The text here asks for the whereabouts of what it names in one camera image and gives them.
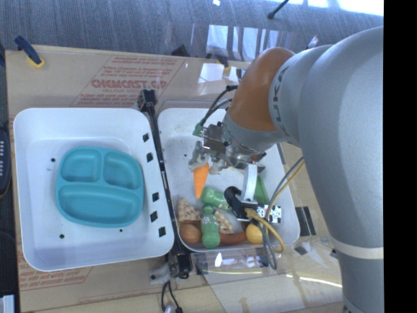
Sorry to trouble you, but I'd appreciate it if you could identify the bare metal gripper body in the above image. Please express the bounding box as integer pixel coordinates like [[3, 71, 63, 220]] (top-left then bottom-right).
[[201, 123, 266, 170]]

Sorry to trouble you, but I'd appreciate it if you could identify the orange toy carrot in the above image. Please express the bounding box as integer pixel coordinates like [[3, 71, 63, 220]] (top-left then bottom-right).
[[193, 162, 210, 200]]

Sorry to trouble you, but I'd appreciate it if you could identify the white plastic tray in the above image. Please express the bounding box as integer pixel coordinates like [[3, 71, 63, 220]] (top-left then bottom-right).
[[157, 107, 301, 253], [12, 107, 175, 272]]

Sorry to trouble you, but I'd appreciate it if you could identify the green toy bottle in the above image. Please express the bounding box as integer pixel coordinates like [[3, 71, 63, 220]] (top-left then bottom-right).
[[199, 203, 222, 250], [199, 186, 233, 212]]

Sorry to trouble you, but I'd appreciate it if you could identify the thin black rod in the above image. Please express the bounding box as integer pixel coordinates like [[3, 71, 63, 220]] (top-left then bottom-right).
[[147, 104, 182, 257]]

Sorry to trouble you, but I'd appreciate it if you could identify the toy pizza slice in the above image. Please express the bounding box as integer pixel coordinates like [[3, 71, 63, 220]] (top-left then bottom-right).
[[212, 209, 235, 235], [177, 196, 203, 223]]

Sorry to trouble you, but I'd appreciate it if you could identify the brown toy bread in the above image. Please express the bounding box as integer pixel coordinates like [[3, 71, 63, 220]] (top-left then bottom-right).
[[179, 222, 203, 245]]

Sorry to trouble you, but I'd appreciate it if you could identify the brown toy sausage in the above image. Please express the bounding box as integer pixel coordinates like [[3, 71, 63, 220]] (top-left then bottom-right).
[[218, 231, 248, 246]]

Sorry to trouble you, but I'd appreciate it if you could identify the yellow toy lemon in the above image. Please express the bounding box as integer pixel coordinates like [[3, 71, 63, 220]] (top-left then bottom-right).
[[245, 222, 270, 245]]

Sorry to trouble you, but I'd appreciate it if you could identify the blue divided plate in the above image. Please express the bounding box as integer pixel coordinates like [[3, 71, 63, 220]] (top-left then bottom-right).
[[55, 146, 145, 229]]

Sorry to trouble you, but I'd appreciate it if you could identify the brown cardboard board, red print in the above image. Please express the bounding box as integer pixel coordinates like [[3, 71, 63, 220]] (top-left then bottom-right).
[[5, 44, 343, 313]]

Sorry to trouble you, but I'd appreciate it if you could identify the black block with thin wires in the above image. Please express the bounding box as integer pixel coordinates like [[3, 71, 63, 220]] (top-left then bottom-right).
[[136, 89, 159, 111], [167, 252, 194, 279]]

